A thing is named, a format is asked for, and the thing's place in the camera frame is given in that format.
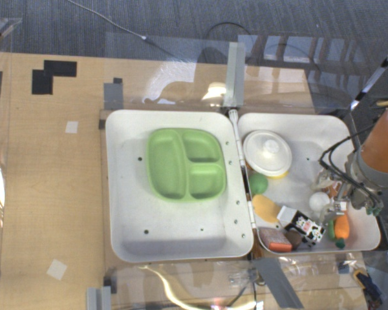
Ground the white plastic tray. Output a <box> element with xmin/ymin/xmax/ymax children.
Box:
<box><xmin>237</xmin><ymin>112</ymin><xmax>382</xmax><ymax>256</ymax></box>
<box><xmin>105</xmin><ymin>109</ymin><xmax>255</xmax><ymax>264</ymax></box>

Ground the green divided plate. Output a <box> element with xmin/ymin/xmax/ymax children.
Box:
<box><xmin>145</xmin><ymin>127</ymin><xmax>228</xmax><ymax>203</ymax></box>

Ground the orange carrot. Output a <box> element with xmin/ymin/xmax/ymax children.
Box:
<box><xmin>334</xmin><ymin>212</ymin><xmax>351</xmax><ymax>249</ymax></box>

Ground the white ball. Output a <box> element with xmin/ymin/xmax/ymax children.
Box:
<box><xmin>308</xmin><ymin>191</ymin><xmax>331</xmax><ymax>212</ymax></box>

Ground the cow print milk carton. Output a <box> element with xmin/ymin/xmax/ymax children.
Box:
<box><xmin>276</xmin><ymin>205</ymin><xmax>326</xmax><ymax>247</ymax></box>

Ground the yellow toy bread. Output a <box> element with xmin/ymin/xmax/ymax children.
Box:
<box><xmin>252</xmin><ymin>194</ymin><xmax>283</xmax><ymax>224</ymax></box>

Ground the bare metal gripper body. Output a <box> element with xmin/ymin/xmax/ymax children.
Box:
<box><xmin>334</xmin><ymin>161</ymin><xmax>384</xmax><ymax>211</ymax></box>

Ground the green ball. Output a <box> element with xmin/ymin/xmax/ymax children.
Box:
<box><xmin>248</xmin><ymin>172</ymin><xmax>270</xmax><ymax>195</ymax></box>

